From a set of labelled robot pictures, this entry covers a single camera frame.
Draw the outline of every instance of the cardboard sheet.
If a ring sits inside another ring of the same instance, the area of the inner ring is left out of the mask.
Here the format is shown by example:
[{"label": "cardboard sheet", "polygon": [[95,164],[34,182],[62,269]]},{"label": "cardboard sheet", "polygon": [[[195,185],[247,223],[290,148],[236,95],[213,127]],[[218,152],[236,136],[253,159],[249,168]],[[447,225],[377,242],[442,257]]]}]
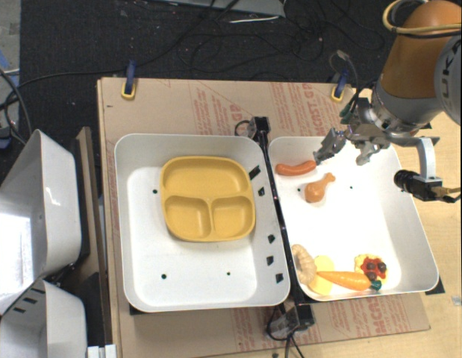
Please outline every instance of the cardboard sheet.
[{"label": "cardboard sheet", "polygon": [[[123,81],[98,82],[111,318],[119,357],[208,357],[281,347],[264,333],[268,308],[130,313],[122,283],[114,146],[133,133],[232,135],[239,122],[253,116],[269,117],[271,138],[324,136],[331,126],[341,128],[338,113],[344,104],[330,100],[330,84],[158,79],[138,80],[136,97],[126,101],[120,96]],[[352,94],[346,89],[343,102]],[[296,334],[299,345],[430,329],[419,293],[312,308],[316,324]]]}]

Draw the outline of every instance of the blue clamp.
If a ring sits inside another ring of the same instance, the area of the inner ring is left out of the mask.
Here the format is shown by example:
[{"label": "blue clamp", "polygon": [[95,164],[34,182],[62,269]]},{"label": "blue clamp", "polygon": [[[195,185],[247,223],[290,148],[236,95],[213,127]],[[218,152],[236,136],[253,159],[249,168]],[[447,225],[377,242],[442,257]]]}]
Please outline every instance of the blue clamp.
[{"label": "blue clamp", "polygon": [[332,93],[330,94],[330,98],[332,101],[341,102],[343,99],[343,89],[345,89],[345,85],[347,83],[347,79],[349,78],[349,71],[345,68],[340,75],[337,84],[333,87]]},{"label": "blue clamp", "polygon": [[11,141],[10,128],[0,128],[0,150],[5,150]]},{"label": "blue clamp", "polygon": [[126,68],[126,82],[121,88],[121,96],[124,99],[134,99],[136,93],[136,83],[134,82],[134,72],[136,71],[136,61],[130,60],[128,68]]}]

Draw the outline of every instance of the toy food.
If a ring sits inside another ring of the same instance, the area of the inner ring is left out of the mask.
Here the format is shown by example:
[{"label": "toy food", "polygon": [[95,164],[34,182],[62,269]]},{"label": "toy food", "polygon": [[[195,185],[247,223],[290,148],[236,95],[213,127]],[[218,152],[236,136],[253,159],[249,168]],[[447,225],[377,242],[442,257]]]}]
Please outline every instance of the toy food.
[{"label": "toy food", "polygon": [[370,280],[387,282],[387,264],[374,254],[359,254],[355,257],[355,271],[366,274]]},{"label": "toy food", "polygon": [[279,175],[285,176],[297,176],[307,174],[308,172],[314,170],[317,167],[317,163],[315,160],[308,160],[307,162],[303,162],[297,166],[290,166],[287,164],[279,163],[275,167],[275,172]]},{"label": "toy food", "polygon": [[[334,262],[328,256],[317,256],[315,257],[314,262],[317,267],[317,271],[334,270]],[[308,284],[308,287],[320,295],[329,295],[333,285],[334,284],[331,281],[316,274],[312,282]]]},{"label": "toy food", "polygon": [[309,203],[321,201],[325,195],[327,184],[335,181],[335,176],[328,172],[323,179],[309,183],[305,186],[305,200]]},{"label": "toy food", "polygon": [[370,281],[365,274],[356,271],[317,271],[317,275],[351,290],[374,289],[378,291],[381,288],[380,280]]},{"label": "toy food", "polygon": [[292,255],[296,259],[297,278],[308,285],[315,278],[317,267],[313,258],[300,244],[292,245]]}]

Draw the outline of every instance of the yellow divided dish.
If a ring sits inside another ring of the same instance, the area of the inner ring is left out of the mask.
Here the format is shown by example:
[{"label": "yellow divided dish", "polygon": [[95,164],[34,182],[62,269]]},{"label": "yellow divided dish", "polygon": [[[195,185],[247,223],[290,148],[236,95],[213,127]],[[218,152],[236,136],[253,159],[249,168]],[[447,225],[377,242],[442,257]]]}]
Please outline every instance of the yellow divided dish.
[{"label": "yellow divided dish", "polygon": [[192,242],[240,239],[255,226],[255,203],[247,171],[224,157],[176,157],[160,173],[169,231]]}]

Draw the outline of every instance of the white container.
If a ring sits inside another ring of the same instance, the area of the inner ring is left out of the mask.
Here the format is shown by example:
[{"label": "white container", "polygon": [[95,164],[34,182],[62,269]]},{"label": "white container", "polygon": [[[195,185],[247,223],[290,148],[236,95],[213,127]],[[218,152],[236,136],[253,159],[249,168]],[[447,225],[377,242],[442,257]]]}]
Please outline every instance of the white container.
[{"label": "white container", "polygon": [[[187,155],[231,158],[247,172],[259,166],[251,180],[256,225],[248,236],[187,242],[167,230],[160,170]],[[287,298],[284,245],[256,142],[239,136],[130,134],[116,144],[115,160],[124,290],[133,307],[147,313],[259,307]]]},{"label": "white container", "polygon": [[28,288],[0,321],[0,358],[84,358],[84,306],[43,280]]},{"label": "white container", "polygon": [[[275,165],[297,165],[313,159],[322,137],[289,136],[274,139],[269,158]],[[393,147],[358,166],[352,144],[325,160],[312,172],[288,177],[274,174],[279,201],[291,245],[300,244],[312,257],[329,256],[336,271],[353,271],[359,254],[382,257],[387,264],[387,282],[379,292],[355,292],[333,285],[329,295],[320,295],[301,285],[317,301],[333,301],[374,295],[396,295],[433,289],[439,279],[422,222],[413,198],[402,192],[393,176],[402,167]],[[318,203],[305,200],[307,183],[331,172],[336,180],[327,185]]]},{"label": "white container", "polygon": [[80,249],[75,160],[35,130],[0,187],[0,314]]}]

